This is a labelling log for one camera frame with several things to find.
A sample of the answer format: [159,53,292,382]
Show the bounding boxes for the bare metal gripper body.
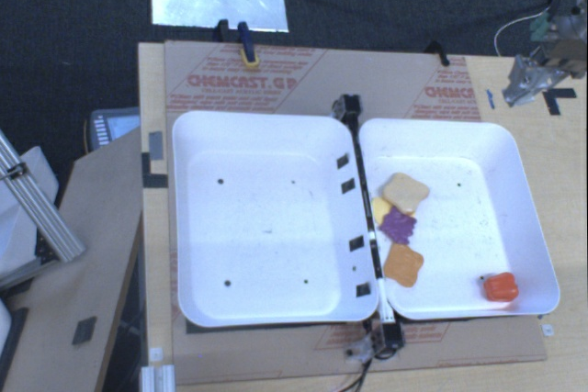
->
[543,9,588,78]

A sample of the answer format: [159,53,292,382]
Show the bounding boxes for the white plastic tray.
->
[357,118,561,321]
[171,109,380,329]

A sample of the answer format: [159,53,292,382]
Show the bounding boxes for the tan toy bread slice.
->
[381,172,431,216]

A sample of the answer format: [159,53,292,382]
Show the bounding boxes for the thin black and white rod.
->
[349,114,396,328]

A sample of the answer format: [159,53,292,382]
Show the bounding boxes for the yellow round toy food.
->
[370,196,391,226]

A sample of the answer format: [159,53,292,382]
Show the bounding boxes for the purple toy grapes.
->
[379,206,418,246]

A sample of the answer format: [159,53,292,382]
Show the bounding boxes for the orange toy pepper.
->
[482,272,520,303]

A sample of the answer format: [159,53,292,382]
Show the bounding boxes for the brown cardboard board, red print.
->
[164,39,548,386]

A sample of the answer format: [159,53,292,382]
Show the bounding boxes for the orange toy bread slice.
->
[383,242,424,288]

